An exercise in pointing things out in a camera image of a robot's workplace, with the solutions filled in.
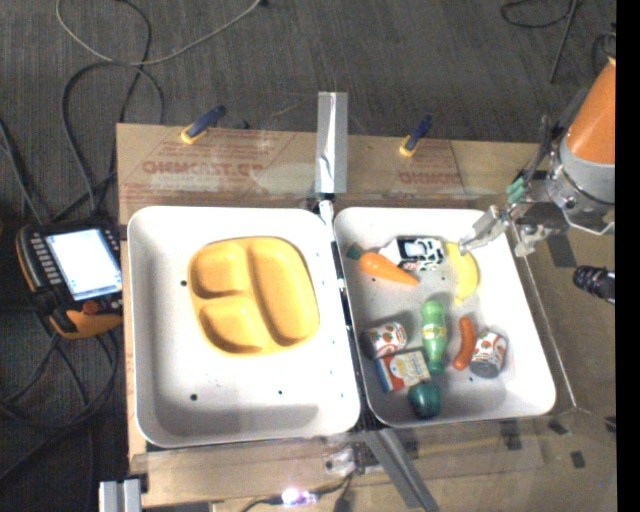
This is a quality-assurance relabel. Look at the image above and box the white plastic tray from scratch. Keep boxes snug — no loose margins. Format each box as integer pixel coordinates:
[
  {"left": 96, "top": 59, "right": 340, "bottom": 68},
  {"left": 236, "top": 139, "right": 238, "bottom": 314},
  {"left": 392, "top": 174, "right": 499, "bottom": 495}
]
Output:
[
  {"left": 333, "top": 206, "right": 558, "bottom": 430},
  {"left": 126, "top": 204, "right": 362, "bottom": 449}
]

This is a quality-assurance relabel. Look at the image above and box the yellow divided plate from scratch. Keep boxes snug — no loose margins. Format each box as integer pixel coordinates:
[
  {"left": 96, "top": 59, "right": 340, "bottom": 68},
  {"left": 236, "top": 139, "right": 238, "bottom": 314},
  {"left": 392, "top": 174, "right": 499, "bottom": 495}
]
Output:
[{"left": 187, "top": 235, "right": 322, "bottom": 358}]

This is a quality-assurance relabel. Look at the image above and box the orange sausage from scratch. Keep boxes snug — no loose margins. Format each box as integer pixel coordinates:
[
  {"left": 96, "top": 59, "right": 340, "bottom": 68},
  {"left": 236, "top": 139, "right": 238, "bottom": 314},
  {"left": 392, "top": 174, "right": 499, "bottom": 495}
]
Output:
[{"left": 452, "top": 315, "right": 478, "bottom": 372}]

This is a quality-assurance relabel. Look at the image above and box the green pepper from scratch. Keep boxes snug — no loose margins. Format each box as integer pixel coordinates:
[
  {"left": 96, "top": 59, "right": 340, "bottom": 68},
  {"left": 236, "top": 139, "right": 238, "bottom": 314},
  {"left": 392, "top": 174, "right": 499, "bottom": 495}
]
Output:
[{"left": 407, "top": 380, "right": 443, "bottom": 420}]

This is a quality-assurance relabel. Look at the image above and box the red and white can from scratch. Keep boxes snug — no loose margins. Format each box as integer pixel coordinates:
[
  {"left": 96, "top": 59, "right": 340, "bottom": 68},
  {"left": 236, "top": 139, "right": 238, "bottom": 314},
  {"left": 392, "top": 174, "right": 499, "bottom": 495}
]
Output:
[
  {"left": 359, "top": 320, "right": 409, "bottom": 361},
  {"left": 468, "top": 329, "right": 510, "bottom": 380}
]

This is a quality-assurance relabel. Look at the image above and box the orange and white carton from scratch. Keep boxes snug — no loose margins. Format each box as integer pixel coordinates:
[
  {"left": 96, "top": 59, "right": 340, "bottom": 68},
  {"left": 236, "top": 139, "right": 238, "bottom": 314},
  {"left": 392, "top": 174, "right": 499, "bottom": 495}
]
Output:
[{"left": 374, "top": 349, "right": 433, "bottom": 394}]

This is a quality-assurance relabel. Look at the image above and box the orange carrot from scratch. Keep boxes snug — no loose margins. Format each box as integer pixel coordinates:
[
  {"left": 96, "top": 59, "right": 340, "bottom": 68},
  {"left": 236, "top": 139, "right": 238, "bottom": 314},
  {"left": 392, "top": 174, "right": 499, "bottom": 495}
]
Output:
[{"left": 345, "top": 243, "right": 421, "bottom": 288}]

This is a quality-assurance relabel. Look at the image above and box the black cylinder on white bracket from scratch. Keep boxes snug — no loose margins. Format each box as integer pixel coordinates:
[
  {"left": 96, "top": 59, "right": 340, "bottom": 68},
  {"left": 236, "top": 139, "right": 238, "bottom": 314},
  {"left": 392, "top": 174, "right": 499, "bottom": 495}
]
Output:
[{"left": 572, "top": 264, "right": 617, "bottom": 306}]

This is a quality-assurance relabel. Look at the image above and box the black and white carton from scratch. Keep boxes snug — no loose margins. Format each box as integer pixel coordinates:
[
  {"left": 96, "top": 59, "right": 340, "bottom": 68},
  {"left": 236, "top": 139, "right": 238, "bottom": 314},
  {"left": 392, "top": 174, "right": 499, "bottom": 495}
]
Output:
[{"left": 378, "top": 236, "right": 448, "bottom": 274}]

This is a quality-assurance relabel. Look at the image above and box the brown cardboard board red print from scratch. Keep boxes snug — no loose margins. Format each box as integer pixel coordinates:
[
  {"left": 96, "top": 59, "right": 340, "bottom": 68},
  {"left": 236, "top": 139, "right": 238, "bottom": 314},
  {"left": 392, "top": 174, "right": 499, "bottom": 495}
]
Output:
[{"left": 115, "top": 122, "right": 617, "bottom": 507}]

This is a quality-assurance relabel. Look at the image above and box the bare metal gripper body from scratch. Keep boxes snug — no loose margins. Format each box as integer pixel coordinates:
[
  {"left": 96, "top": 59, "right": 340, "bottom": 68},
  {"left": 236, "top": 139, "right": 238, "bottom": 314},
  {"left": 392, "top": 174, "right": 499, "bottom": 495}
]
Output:
[{"left": 510, "top": 172, "right": 617, "bottom": 259}]

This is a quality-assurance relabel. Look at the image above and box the yellow banana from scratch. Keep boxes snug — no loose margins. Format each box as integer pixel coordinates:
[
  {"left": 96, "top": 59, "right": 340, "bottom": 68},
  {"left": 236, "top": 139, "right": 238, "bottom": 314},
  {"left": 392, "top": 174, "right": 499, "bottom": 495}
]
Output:
[{"left": 444, "top": 241, "right": 482, "bottom": 307}]

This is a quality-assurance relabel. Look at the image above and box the green bottle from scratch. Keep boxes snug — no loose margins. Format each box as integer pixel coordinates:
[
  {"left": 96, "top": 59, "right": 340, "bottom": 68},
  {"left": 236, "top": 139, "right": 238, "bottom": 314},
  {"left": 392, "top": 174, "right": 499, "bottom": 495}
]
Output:
[{"left": 419, "top": 298, "right": 449, "bottom": 376}]

